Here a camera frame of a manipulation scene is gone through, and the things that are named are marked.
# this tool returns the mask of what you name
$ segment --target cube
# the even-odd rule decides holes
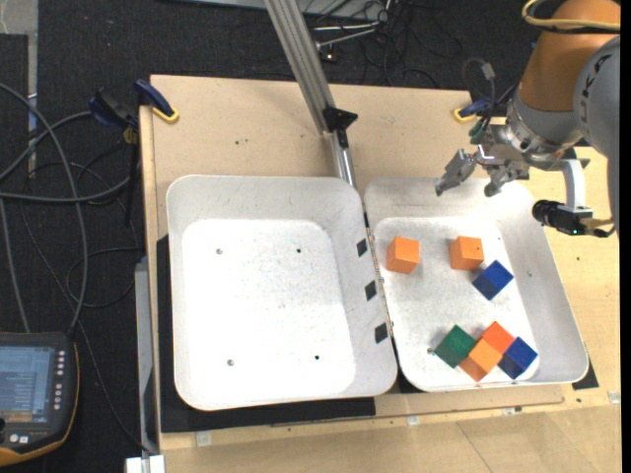
[[[511,272],[504,268],[502,263],[495,260],[477,276],[473,281],[473,286],[475,286],[487,300],[493,300],[513,278]]]
[[[497,320],[486,328],[480,338],[484,338],[500,354],[504,354],[515,341],[515,337],[504,329]]]
[[[475,340],[457,324],[443,338],[434,353],[450,367],[458,366],[475,345]]]
[[[502,354],[484,338],[480,338],[459,366],[477,382],[493,370],[501,360]]]
[[[515,379],[527,370],[537,356],[532,347],[518,336],[506,350],[498,366],[510,378]]]
[[[450,260],[454,270],[475,270],[484,261],[482,240],[459,236],[450,245]]]
[[[387,247],[386,268],[392,272],[412,273],[421,262],[421,242],[395,236]]]

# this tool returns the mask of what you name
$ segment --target display screen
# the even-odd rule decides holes
[[[51,347],[0,346],[0,415],[7,422],[45,423]]]

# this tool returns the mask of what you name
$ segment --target robotic arm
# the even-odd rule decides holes
[[[530,167],[562,171],[566,203],[541,200],[534,217],[568,235],[619,235],[620,6],[612,0],[565,0],[543,20],[532,13],[544,1],[530,0],[523,9],[524,19],[543,33],[508,102],[506,123],[487,121],[479,128],[471,140],[477,151],[458,150],[436,192],[461,184],[477,165],[491,179],[487,196],[527,178]],[[489,78],[492,70],[485,74]],[[577,160],[572,149],[582,138],[608,159],[612,219],[593,219],[585,206],[583,168],[589,161]],[[611,224],[610,232],[600,228]]]

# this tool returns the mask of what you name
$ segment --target black floor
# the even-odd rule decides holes
[[[336,61],[325,62],[324,71],[331,83],[483,92],[481,78],[471,73],[469,86],[461,73],[466,59],[480,57],[493,66],[501,93],[520,79],[538,37],[521,19],[526,1],[398,0],[388,25],[340,43]],[[339,23],[308,17],[310,27]],[[0,35],[0,82],[21,93],[26,54],[23,37]],[[133,82],[157,73],[292,79],[264,11],[154,0],[39,0],[37,106],[49,121],[88,110],[100,87],[133,107]],[[58,137],[81,194],[102,191],[128,175],[130,153],[116,129],[84,118],[61,127]],[[0,94],[0,170],[27,140],[26,111]],[[1,190],[70,194],[49,139],[37,150],[37,164],[35,177],[23,165],[0,179]],[[125,458],[140,455],[133,271],[143,254],[141,191],[129,227],[125,201],[123,190],[105,204],[83,207],[91,253],[89,306],[77,330],[82,386],[72,432],[45,464],[35,459],[8,472],[122,472]],[[19,201],[6,201],[6,209],[31,330],[65,330],[81,285],[76,209]],[[0,240],[0,330],[22,331],[4,249]]]

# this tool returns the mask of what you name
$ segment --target blue block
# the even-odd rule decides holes
[[[498,366],[510,378],[515,379],[527,370],[537,356],[530,345],[518,336],[504,353]]]
[[[473,285],[487,300],[493,300],[506,285],[513,280],[513,275],[499,261],[493,261],[473,281]]]

